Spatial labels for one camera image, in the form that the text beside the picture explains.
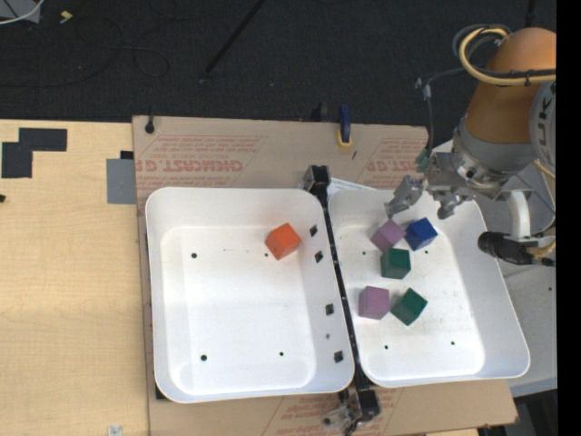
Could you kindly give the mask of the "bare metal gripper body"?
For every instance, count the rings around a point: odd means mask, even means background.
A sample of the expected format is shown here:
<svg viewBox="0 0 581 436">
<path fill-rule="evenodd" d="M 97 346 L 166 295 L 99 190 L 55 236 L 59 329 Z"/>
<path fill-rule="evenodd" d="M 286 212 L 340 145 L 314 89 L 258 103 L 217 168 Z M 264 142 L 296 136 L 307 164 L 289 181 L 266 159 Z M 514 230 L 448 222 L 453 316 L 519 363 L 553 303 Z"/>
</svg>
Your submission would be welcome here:
<svg viewBox="0 0 581 436">
<path fill-rule="evenodd" d="M 511 177 L 511 173 L 498 173 L 473 161 L 470 155 L 436 152 L 425 171 L 425 188 L 440 200 L 471 200 L 477 194 L 495 199 Z"/>
</svg>

